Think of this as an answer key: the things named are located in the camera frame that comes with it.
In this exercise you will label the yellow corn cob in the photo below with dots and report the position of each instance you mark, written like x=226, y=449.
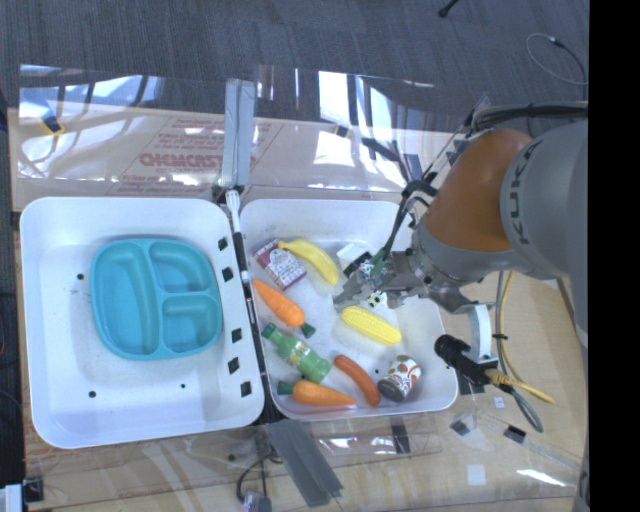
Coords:
x=370, y=324

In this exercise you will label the black cylinder on white bracket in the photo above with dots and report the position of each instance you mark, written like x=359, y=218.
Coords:
x=462, y=356

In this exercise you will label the blue divided plate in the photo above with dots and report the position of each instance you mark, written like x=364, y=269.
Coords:
x=125, y=300

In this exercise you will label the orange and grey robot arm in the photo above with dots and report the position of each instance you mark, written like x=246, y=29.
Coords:
x=480, y=200

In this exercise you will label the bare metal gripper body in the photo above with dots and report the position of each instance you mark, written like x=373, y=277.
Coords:
x=402, y=272

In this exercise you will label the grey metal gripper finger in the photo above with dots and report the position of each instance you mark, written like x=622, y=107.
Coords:
x=355, y=289
x=400, y=298

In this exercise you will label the orange sausage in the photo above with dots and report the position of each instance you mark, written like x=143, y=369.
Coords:
x=359, y=377

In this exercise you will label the white can with red print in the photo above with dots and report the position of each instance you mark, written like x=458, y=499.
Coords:
x=402, y=377

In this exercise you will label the brown cardboard board red print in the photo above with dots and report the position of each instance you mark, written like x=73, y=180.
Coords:
x=300, y=145

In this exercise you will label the yellow banana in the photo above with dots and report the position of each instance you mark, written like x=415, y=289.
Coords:
x=315, y=255

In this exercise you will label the white carton with black spots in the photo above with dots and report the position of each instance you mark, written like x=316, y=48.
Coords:
x=350, y=253

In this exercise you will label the thin black and white rod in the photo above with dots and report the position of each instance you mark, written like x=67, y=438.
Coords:
x=239, y=240

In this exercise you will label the red and white carton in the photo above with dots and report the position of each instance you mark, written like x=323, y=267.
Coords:
x=280, y=262

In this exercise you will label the green bottle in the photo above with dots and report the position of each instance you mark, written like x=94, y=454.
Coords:
x=302, y=356

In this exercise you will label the white plastic tray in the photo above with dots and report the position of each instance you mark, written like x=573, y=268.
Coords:
x=65, y=310
x=320, y=220

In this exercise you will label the orange carrot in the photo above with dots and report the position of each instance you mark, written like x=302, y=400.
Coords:
x=280, y=302
x=320, y=394

